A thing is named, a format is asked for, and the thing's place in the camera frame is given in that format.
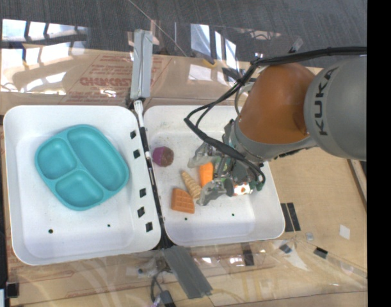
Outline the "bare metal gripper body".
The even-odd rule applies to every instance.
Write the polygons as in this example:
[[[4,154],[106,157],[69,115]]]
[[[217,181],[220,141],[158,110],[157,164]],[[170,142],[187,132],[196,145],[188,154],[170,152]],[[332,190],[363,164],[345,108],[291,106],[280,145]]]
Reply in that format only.
[[[243,157],[237,159],[221,154],[214,180],[224,182],[227,196],[240,196],[261,191],[265,184],[263,162],[247,151],[234,134],[224,134],[222,141]]]

